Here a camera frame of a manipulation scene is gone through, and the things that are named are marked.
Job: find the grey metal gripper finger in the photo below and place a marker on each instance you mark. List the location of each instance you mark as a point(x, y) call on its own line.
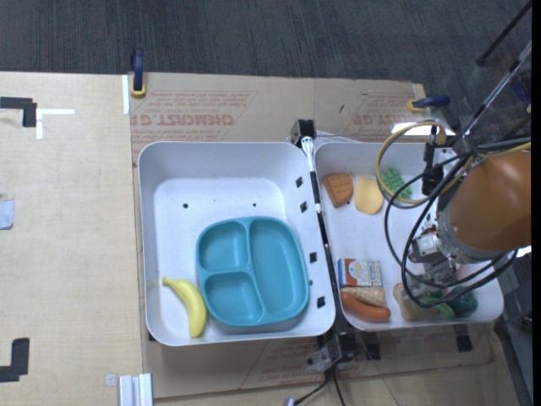
point(412, 288)
point(439, 281)

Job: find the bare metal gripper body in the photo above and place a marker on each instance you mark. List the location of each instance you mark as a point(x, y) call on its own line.
point(431, 245)

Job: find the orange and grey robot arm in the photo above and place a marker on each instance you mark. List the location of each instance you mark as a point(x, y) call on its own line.
point(490, 201)

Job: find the beige bread slice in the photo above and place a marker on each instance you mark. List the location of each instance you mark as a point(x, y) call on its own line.
point(412, 310)

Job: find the green broccoli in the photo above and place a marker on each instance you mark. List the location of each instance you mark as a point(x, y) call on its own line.
point(462, 303)

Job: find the beige bread roll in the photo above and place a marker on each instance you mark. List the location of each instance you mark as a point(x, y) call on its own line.
point(367, 294)

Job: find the orange sausage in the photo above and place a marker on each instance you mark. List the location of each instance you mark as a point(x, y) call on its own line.
point(365, 310)

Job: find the small white and orange carton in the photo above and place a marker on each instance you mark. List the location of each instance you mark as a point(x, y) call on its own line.
point(359, 272)

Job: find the white plastic tray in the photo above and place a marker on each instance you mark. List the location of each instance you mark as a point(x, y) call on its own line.
point(363, 235)
point(220, 176)

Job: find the green grapes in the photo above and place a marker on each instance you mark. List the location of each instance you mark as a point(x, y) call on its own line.
point(393, 180)

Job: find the pale yellow potato chip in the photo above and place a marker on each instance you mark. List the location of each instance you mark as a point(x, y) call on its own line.
point(368, 195)

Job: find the orange waffle biscuit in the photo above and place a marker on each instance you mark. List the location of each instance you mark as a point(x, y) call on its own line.
point(339, 188)

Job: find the blue divided plate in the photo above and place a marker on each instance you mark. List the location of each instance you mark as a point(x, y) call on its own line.
point(270, 260)

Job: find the yellow banana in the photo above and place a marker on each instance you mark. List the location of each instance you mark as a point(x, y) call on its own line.
point(192, 300)

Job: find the brown cardboard board, red print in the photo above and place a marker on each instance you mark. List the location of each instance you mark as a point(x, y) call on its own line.
point(236, 112)

